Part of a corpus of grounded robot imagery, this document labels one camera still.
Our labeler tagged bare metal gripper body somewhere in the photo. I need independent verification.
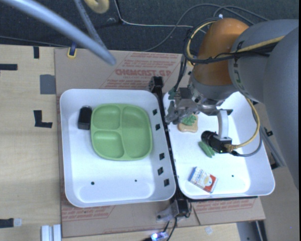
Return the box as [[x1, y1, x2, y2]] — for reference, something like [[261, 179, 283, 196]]
[[175, 87, 225, 115]]

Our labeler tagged green toy lettuce leaf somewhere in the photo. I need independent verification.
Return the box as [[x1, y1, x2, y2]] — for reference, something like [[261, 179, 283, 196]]
[[181, 114, 199, 126]]

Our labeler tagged tan toy biscuit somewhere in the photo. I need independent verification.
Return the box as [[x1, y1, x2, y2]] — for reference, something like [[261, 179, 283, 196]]
[[177, 120, 199, 134]]

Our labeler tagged green toy pea pod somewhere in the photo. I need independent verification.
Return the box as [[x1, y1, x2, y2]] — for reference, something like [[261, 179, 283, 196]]
[[198, 141, 216, 159]]

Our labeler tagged green divided plate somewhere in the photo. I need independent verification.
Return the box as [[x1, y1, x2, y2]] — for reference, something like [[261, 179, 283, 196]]
[[90, 103, 154, 162]]

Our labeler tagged brown cardboard board red print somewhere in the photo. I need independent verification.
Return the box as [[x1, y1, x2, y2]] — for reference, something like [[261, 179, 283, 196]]
[[54, 48, 266, 238]]

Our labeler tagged white blue red carton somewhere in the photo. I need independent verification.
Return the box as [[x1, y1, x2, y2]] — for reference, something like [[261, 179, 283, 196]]
[[188, 166, 219, 194]]

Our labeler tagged white plastic tray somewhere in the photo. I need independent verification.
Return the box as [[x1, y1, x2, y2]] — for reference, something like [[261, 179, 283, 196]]
[[59, 88, 177, 208], [163, 91, 276, 200]]

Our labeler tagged black rectangular box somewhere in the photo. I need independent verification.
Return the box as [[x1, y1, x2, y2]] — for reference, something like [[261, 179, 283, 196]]
[[77, 105, 93, 131]]

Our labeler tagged black block with thin wires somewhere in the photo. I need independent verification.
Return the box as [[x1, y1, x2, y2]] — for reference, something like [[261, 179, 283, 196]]
[[155, 199, 192, 222], [149, 76, 165, 94]]

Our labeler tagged black cylinder on white bracket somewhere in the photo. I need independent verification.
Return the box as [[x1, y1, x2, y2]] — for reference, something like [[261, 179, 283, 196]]
[[200, 108, 233, 154]]

